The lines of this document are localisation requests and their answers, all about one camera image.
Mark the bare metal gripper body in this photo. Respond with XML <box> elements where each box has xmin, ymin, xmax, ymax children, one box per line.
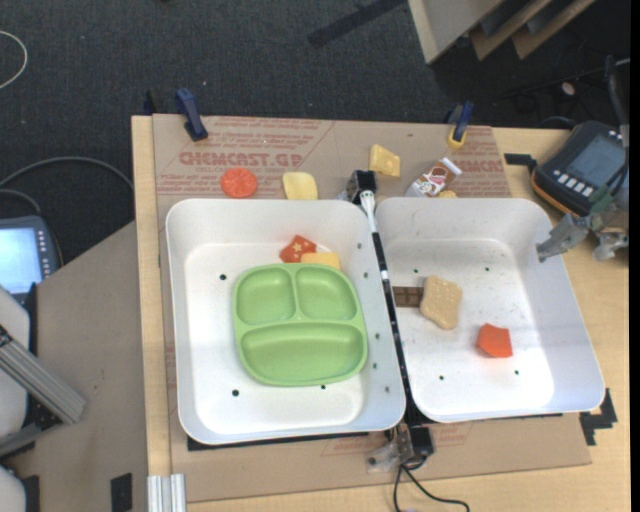
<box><xmin>587</xmin><ymin>191</ymin><xmax>630</xmax><ymax>236</ymax></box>

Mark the white plastic tray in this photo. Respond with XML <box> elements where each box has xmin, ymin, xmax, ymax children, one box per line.
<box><xmin>374</xmin><ymin>196</ymin><xmax>607</xmax><ymax>425</ymax></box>
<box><xmin>165</xmin><ymin>197</ymin><xmax>407</xmax><ymax>446</ymax></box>

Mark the orange toy food chunk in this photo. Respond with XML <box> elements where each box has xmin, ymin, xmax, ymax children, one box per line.
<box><xmin>474</xmin><ymin>322</ymin><xmax>515</xmax><ymax>360</ymax></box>

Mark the beige biscuit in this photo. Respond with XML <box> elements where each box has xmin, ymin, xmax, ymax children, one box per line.
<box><xmin>418</xmin><ymin>274</ymin><xmax>464</xmax><ymax>332</ymax></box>

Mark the white and brown milk carton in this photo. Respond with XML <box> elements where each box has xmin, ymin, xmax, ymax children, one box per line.
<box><xmin>404</xmin><ymin>157</ymin><xmax>463</xmax><ymax>199</ymax></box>

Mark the brown chocolate bar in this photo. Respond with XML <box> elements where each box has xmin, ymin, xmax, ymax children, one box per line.
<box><xmin>391</xmin><ymin>285</ymin><xmax>427</xmax><ymax>308</ymax></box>

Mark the thin black and white rod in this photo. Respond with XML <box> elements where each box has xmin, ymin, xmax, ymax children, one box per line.
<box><xmin>360</xmin><ymin>190</ymin><xmax>417</xmax><ymax>427</ymax></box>

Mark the yellow cheese wedge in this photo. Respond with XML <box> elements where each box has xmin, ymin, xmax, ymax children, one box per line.
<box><xmin>368</xmin><ymin>143</ymin><xmax>402</xmax><ymax>179</ymax></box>

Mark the yellow cheese slice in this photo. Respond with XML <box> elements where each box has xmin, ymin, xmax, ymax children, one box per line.
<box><xmin>300</xmin><ymin>251</ymin><xmax>342</xmax><ymax>272</ymax></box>

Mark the brown cardboard board red print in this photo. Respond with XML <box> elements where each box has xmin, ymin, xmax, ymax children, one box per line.
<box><xmin>151</xmin><ymin>113</ymin><xmax>594</xmax><ymax>504</ymax></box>

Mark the red pizza slice with star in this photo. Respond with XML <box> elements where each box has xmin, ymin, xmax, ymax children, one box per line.
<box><xmin>278</xmin><ymin>234</ymin><xmax>319</xmax><ymax>264</ymax></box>

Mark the green divided plate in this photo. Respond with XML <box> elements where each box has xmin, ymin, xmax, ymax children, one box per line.
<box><xmin>231</xmin><ymin>262</ymin><xmax>370</xmax><ymax>388</ymax></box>

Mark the orange round fruit slice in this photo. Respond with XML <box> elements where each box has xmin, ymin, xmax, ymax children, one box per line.
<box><xmin>219</xmin><ymin>166</ymin><xmax>260</xmax><ymax>200</ymax></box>

